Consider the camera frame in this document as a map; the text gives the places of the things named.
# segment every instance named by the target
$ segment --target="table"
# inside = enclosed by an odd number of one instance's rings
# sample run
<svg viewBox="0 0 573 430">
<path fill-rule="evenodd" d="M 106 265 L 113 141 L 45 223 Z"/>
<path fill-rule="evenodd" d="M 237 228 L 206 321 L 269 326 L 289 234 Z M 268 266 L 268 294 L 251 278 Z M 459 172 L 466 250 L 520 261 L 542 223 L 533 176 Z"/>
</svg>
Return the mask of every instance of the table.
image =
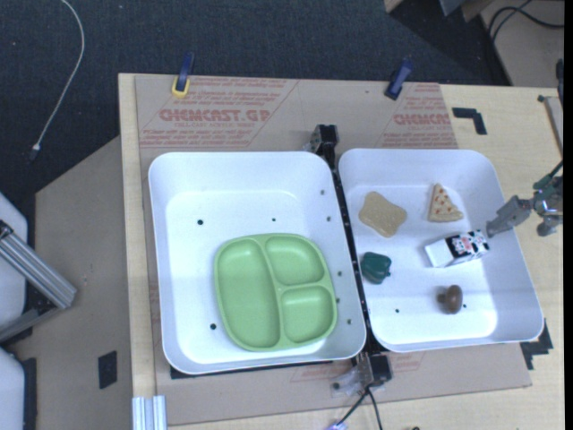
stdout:
<svg viewBox="0 0 573 430">
<path fill-rule="evenodd" d="M 133 396 L 151 397 L 156 394 L 156 384 L 150 330 L 135 77 L 127 73 L 119 76 L 127 279 Z M 459 148 L 480 151 L 492 161 L 507 198 L 512 194 L 530 197 L 532 183 L 548 173 L 560 160 L 559 147 L 554 140 L 545 106 L 537 101 L 540 94 L 551 96 L 556 95 L 556 91 L 442 85 L 441 92 L 448 109 L 476 108 L 482 114 L 488 130 L 487 135 L 478 135 L 468 120 L 452 117 Z M 562 228 L 555 235 L 540 238 L 535 233 L 538 222 L 538 218 L 531 217 L 517 229 L 554 346 L 549 356 L 535 358 L 535 370 L 531 372 L 533 387 L 416 402 L 385 403 L 381 406 L 385 428 L 564 428 Z M 326 428 L 344 412 L 344 409 L 325 409 L 173 428 Z M 347 423 L 350 428 L 376 427 L 370 406 L 360 407 Z"/>
<path fill-rule="evenodd" d="M 489 28 L 493 15 L 500 8 L 520 7 L 525 2 L 496 0 L 480 13 L 483 25 Z M 534 0 L 523 11 L 541 21 L 563 24 L 565 2 Z M 510 14 L 510 11 L 506 11 L 496 19 L 492 34 Z M 565 54 L 564 29 L 548 29 L 522 14 L 514 14 L 500 29 L 494 50 L 513 86 L 556 86 L 555 65 Z"/>
</svg>

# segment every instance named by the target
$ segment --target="toy bread slice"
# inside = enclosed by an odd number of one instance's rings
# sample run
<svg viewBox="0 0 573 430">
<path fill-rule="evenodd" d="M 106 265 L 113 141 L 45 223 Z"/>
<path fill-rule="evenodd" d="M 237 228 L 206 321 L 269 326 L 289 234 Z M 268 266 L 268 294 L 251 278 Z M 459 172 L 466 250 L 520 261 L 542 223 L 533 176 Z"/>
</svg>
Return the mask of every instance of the toy bread slice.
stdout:
<svg viewBox="0 0 573 430">
<path fill-rule="evenodd" d="M 430 202 L 429 221 L 456 221 L 463 219 L 464 214 L 454 205 L 445 188 L 437 183 L 433 187 L 432 201 Z"/>
<path fill-rule="evenodd" d="M 398 227 L 406 221 L 406 211 L 381 194 L 371 192 L 366 195 L 358 218 L 384 237 L 392 237 L 398 231 Z"/>
</svg>

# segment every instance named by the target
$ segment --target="green object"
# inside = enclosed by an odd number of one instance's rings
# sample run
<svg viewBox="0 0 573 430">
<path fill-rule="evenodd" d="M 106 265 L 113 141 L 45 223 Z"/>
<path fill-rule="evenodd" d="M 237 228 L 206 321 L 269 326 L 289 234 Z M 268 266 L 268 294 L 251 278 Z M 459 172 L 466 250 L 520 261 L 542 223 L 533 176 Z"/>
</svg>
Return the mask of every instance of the green object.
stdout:
<svg viewBox="0 0 573 430">
<path fill-rule="evenodd" d="M 391 264 L 392 261 L 386 255 L 366 252 L 360 261 L 360 269 L 370 282 L 381 284 L 390 275 Z"/>
<path fill-rule="evenodd" d="M 337 321 L 329 269 L 319 248 L 292 234 L 244 236 L 215 256 L 215 289 L 231 339 L 248 350 L 280 350 L 325 338 Z"/>
</svg>

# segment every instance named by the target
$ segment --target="black cable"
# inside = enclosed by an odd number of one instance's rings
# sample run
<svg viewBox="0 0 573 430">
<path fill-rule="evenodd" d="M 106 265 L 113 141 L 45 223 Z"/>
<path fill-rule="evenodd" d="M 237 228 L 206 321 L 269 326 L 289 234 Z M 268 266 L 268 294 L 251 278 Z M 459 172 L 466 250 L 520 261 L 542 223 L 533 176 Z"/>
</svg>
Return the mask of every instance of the black cable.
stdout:
<svg viewBox="0 0 573 430">
<path fill-rule="evenodd" d="M 526 7 L 528 4 L 530 4 L 533 0 L 526 0 L 523 4 L 521 4 L 520 6 L 503 6 L 502 8 L 500 8 L 498 11 L 495 12 L 495 14 L 492 16 L 492 18 L 490 19 L 490 24 L 487 30 L 487 40 L 485 40 L 485 55 L 486 55 L 486 61 L 487 64 L 490 67 L 490 72 L 492 74 L 492 78 L 495 81 L 495 76 L 496 74 L 494 73 L 493 67 L 492 67 L 492 62 L 494 59 L 494 49 L 495 49 L 495 40 L 500 32 L 501 27 L 503 27 L 503 25 L 513 16 L 515 16 L 517 13 L 520 13 L 522 15 L 524 15 L 526 18 L 528 18 L 530 21 L 535 22 L 539 25 L 542 25 L 548 29 L 564 29 L 565 28 L 565 24 L 554 24 L 551 22 L 547 22 L 547 21 L 542 21 L 539 18 L 534 17 L 533 15 L 531 15 L 530 13 L 527 13 L 526 11 L 523 10 L 524 7 Z M 500 17 L 500 15 L 502 13 L 505 13 L 506 11 L 511 11 L 510 14 L 508 14 L 501 22 L 500 24 L 497 26 L 496 30 L 493 31 L 493 27 L 495 25 L 495 21 Z"/>
<path fill-rule="evenodd" d="M 536 18 L 535 16 L 533 16 L 532 14 L 526 12 L 523 10 L 523 7 L 526 6 L 527 4 L 529 4 L 531 2 L 531 0 L 527 0 L 524 4 L 522 4 L 521 6 L 504 6 L 503 8 L 500 8 L 492 17 L 492 21 L 490 22 L 490 35 L 492 33 L 492 27 L 493 27 L 493 23 L 495 22 L 495 19 L 497 19 L 497 17 L 505 12 L 505 11 L 512 11 L 513 13 L 511 13 L 510 15 L 508 15 L 502 22 L 500 22 L 500 25 L 498 26 L 498 28 L 495 30 L 495 33 L 492 36 L 492 43 L 495 43 L 495 39 L 498 36 L 498 33 L 500 32 L 501 27 L 503 26 L 503 24 L 505 24 L 509 18 L 513 17 L 515 14 L 520 13 L 523 16 L 525 16 L 527 19 L 529 19 L 532 22 L 535 22 L 536 24 L 539 24 L 543 27 L 546 27 L 547 29 L 565 29 L 565 24 L 554 24 L 552 22 L 547 22 L 547 21 L 542 21 L 539 18 Z"/>
<path fill-rule="evenodd" d="M 366 395 L 368 395 L 368 396 L 370 396 L 370 398 L 372 400 L 372 405 L 374 406 L 374 411 L 376 412 L 376 420 L 378 421 L 378 428 L 380 430 L 383 430 L 382 422 L 380 419 L 380 412 L 378 411 L 378 406 L 376 405 L 376 400 L 374 399 L 374 395 L 372 394 L 372 391 L 370 390 L 371 386 L 372 386 L 372 384 L 366 385 L 366 387 L 364 388 L 364 393 L 362 394 L 362 396 L 356 401 L 356 403 L 354 405 L 352 405 L 352 408 L 348 410 L 348 412 L 344 415 L 344 417 L 342 417 L 336 423 L 337 426 L 339 426 L 345 420 L 347 420 L 352 415 L 352 413 L 356 411 L 356 408 L 358 408 L 360 406 L 360 403 L 363 402 L 363 400 L 366 398 Z"/>
<path fill-rule="evenodd" d="M 555 166 L 555 168 L 547 176 L 553 178 L 555 174 L 557 174 L 562 167 L 563 167 L 563 159 L 557 166 Z"/>
<path fill-rule="evenodd" d="M 366 387 L 366 391 L 370 395 L 370 399 L 372 400 L 372 405 L 374 406 L 374 411 L 376 412 L 376 420 L 378 421 L 378 428 L 380 430 L 384 430 L 382 428 L 382 421 L 380 419 L 380 412 L 378 412 L 378 405 L 376 404 L 376 399 L 374 398 L 374 394 L 370 390 L 370 387 Z"/>
<path fill-rule="evenodd" d="M 347 420 L 350 415 L 356 411 L 356 408 L 358 408 L 358 406 L 360 406 L 360 403 L 363 402 L 363 400 L 366 398 L 366 391 L 362 394 L 362 396 L 358 399 L 358 401 L 352 406 L 351 409 L 348 410 L 348 412 L 344 415 L 344 417 L 342 417 L 337 423 L 336 425 L 339 426 L 340 424 L 342 424 L 345 420 Z"/>
<path fill-rule="evenodd" d="M 559 94 L 559 101 L 561 102 L 561 108 L 563 108 L 563 82 L 565 75 L 565 64 L 563 59 L 557 61 L 555 65 L 555 76 L 557 77 L 557 92 Z"/>
</svg>

